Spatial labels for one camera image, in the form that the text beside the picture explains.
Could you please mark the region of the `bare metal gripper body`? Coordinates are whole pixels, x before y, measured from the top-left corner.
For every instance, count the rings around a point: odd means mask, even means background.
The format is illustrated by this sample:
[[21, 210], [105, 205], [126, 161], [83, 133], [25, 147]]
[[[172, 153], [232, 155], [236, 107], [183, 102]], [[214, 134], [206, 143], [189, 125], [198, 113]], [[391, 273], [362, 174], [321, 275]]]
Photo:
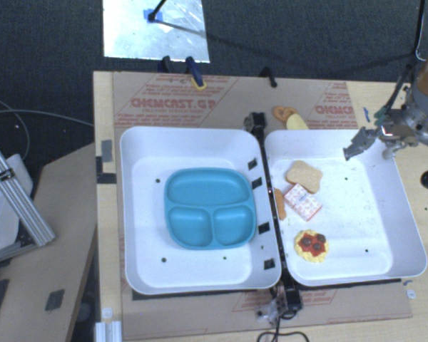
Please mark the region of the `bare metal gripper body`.
[[428, 115], [420, 109], [391, 109], [379, 126], [379, 139], [410, 147], [428, 147]]

